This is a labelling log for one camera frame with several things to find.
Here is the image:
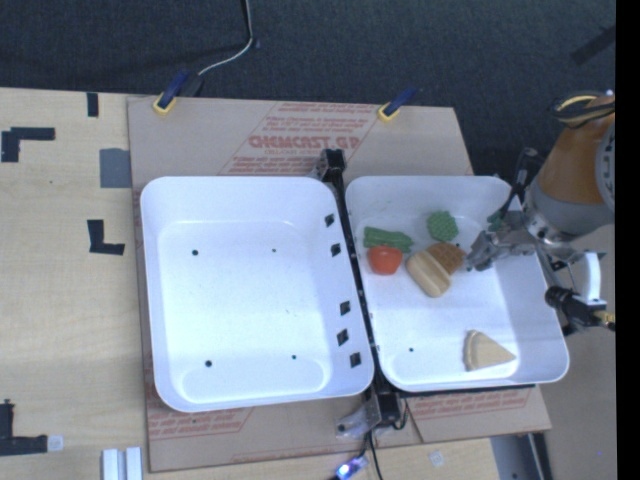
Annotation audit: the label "black cylinder on white bracket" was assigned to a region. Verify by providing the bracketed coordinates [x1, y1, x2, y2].
[544, 250, 609, 338]

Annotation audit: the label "brown toy biscuit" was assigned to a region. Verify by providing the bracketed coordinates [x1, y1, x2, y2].
[426, 241, 468, 276]

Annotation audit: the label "red toy tomato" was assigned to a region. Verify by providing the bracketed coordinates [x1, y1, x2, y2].
[367, 244, 404, 276]

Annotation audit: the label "green toy broccoli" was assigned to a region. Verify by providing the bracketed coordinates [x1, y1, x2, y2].
[425, 210, 460, 244]

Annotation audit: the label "tan toy bread roll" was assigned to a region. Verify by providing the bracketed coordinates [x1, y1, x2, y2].
[405, 249, 453, 299]

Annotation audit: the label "black block with thin wires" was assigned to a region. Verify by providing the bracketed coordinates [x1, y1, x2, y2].
[370, 389, 407, 428]
[315, 148, 348, 183]

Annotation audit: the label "green toy bean pods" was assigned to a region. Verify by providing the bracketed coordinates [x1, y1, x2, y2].
[362, 225, 415, 254]

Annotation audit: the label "white plastic tray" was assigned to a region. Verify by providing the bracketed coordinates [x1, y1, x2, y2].
[139, 175, 376, 414]
[343, 174, 571, 394]

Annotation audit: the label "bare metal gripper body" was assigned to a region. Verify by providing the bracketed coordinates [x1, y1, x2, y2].
[491, 211, 569, 260]

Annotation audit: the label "tan toy pizza slice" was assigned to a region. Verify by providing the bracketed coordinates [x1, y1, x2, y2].
[462, 329, 518, 373]

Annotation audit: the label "brown cardboard board red print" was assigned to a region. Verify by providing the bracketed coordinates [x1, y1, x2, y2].
[125, 95, 554, 473]

